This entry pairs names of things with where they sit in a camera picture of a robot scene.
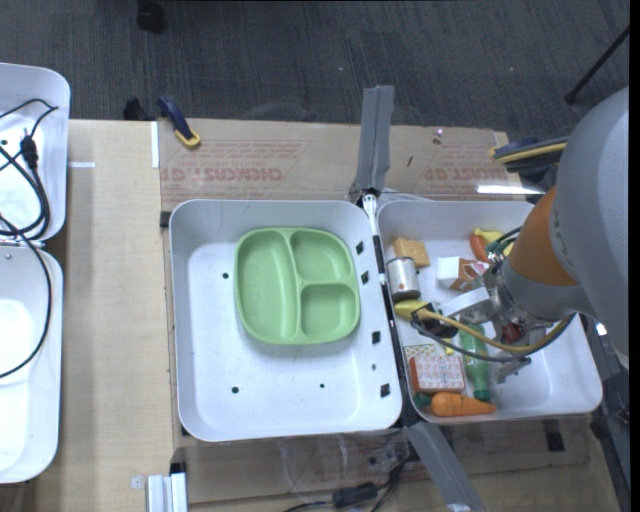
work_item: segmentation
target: food box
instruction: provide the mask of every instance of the food box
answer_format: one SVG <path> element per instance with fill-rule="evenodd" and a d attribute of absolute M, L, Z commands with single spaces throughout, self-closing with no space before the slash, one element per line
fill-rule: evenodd
<path fill-rule="evenodd" d="M 70 89 L 54 71 L 0 63 L 0 91 L 0 144 L 27 169 L 20 143 L 26 134 L 33 136 L 50 210 L 46 229 L 28 229 L 40 203 L 17 167 L 0 154 L 0 212 L 32 241 L 30 247 L 20 236 L 0 235 L 0 375 L 8 374 L 0 378 L 0 484 L 5 484 L 37 476 L 58 448 L 63 274 L 44 243 L 65 219 Z M 0 222 L 0 229 L 8 226 Z"/>
<path fill-rule="evenodd" d="M 393 241 L 403 238 L 422 241 L 432 261 L 473 259 L 468 238 L 474 228 L 506 232 L 521 225 L 531 208 L 524 201 L 388 202 L 375 219 L 381 257 L 394 258 Z M 247 233 L 272 228 L 323 230 L 348 248 L 360 312 L 357 325 L 343 338 L 278 345 L 256 339 L 243 326 L 236 307 L 234 252 Z M 173 211 L 169 233 L 178 412 L 185 430 L 197 439 L 386 429 L 411 400 L 400 390 L 400 378 L 410 374 L 408 360 L 395 359 L 406 351 L 394 351 L 391 329 L 397 329 L 405 348 L 433 343 L 433 352 L 444 354 L 385 308 L 372 224 L 350 202 L 191 200 Z M 418 280 L 427 301 L 444 302 L 461 293 L 438 281 L 435 265 L 420 268 Z M 469 382 L 462 393 L 473 396 Z M 585 413 L 598 406 L 601 396 L 586 336 L 574 320 L 560 338 L 531 356 L 531 364 L 494 385 L 495 413 L 447 418 L 415 408 L 426 421 L 469 423 Z"/>

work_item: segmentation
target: silver can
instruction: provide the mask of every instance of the silver can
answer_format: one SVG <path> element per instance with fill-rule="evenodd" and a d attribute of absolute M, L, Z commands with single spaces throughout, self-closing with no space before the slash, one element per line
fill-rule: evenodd
<path fill-rule="evenodd" d="M 407 300 L 420 298 L 420 285 L 416 263 L 409 256 L 394 258 L 387 262 L 387 278 L 389 279 L 389 292 L 394 304 Z"/>

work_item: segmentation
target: carrot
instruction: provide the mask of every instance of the carrot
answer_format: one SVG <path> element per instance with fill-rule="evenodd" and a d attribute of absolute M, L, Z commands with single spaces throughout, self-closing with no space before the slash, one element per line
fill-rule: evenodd
<path fill-rule="evenodd" d="M 473 255 L 479 261 L 484 261 L 485 263 L 490 263 L 489 258 L 487 256 L 487 251 L 485 251 L 485 241 L 480 235 L 471 235 L 469 237 L 469 245 L 471 245 L 471 250 L 473 251 Z"/>
<path fill-rule="evenodd" d="M 441 391 L 431 398 L 431 412 L 436 416 L 471 416 L 491 414 L 497 410 L 493 404 L 460 393 Z"/>

